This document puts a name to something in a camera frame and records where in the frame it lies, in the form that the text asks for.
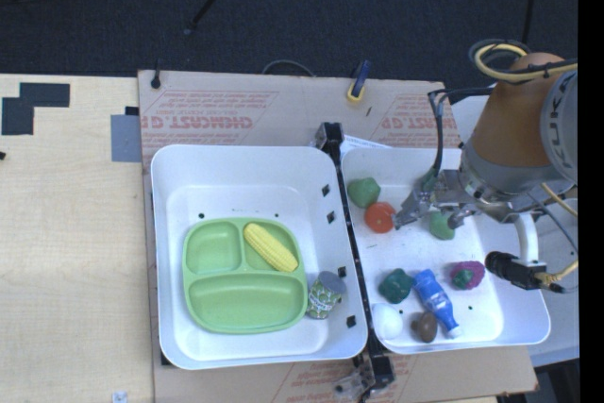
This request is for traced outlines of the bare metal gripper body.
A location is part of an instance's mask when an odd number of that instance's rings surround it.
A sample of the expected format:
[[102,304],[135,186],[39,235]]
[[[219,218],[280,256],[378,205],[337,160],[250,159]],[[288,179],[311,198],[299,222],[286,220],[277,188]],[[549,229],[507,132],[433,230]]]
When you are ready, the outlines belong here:
[[449,210],[471,205],[475,214],[511,223],[520,213],[531,211],[537,205],[534,198],[538,197],[539,191],[534,187],[527,192],[505,193],[461,169],[443,169],[436,173],[431,168],[413,183],[409,195],[423,196],[428,201],[427,213],[439,210],[445,218]]

